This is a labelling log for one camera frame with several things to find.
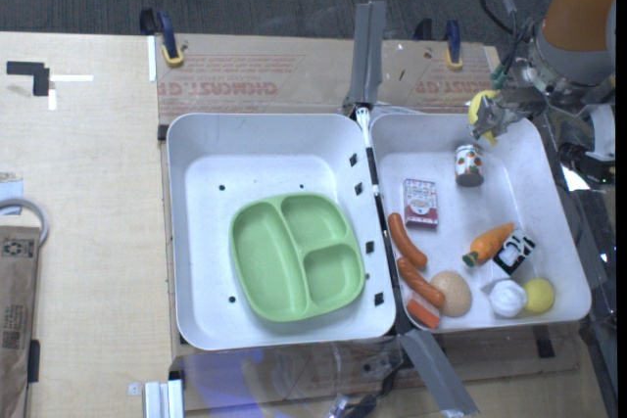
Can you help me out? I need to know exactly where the green divided plate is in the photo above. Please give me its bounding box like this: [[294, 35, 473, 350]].
[[228, 192, 367, 324]]

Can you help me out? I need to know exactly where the brown paper bag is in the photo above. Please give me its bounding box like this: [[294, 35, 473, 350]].
[[0, 224, 43, 418]]

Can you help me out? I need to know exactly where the yellow ball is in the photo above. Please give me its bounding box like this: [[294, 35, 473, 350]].
[[522, 277, 556, 315]]

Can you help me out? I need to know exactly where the white plastic tray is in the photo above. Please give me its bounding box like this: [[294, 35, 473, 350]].
[[166, 112, 398, 352], [368, 112, 594, 335]]

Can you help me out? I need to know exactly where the brown cardboard board red print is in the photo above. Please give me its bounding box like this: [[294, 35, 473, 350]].
[[155, 32, 582, 412]]

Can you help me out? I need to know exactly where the orange and white slice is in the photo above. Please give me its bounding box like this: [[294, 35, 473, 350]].
[[405, 296, 442, 331]]

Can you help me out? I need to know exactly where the black cylinder on white bracket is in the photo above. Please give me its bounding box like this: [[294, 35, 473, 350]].
[[557, 104, 616, 185]]

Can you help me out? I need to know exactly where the orange-brown sausage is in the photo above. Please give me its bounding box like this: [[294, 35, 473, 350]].
[[387, 211, 429, 271], [396, 256, 448, 310]]

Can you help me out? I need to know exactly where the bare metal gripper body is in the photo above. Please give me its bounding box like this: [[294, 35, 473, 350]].
[[495, 57, 589, 119]]

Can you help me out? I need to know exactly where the orange carrot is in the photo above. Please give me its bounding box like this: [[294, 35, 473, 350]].
[[461, 222, 516, 269]]

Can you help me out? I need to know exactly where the black and white carton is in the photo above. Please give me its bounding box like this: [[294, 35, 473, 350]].
[[491, 228, 537, 277]]

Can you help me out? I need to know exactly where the red and white carton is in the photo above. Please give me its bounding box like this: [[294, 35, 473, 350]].
[[402, 178, 440, 230]]

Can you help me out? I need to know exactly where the white can with orange print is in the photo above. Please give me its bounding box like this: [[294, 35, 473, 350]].
[[454, 143, 487, 189]]

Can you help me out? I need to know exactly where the yellow banana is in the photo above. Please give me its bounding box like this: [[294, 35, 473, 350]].
[[466, 89, 502, 147]]

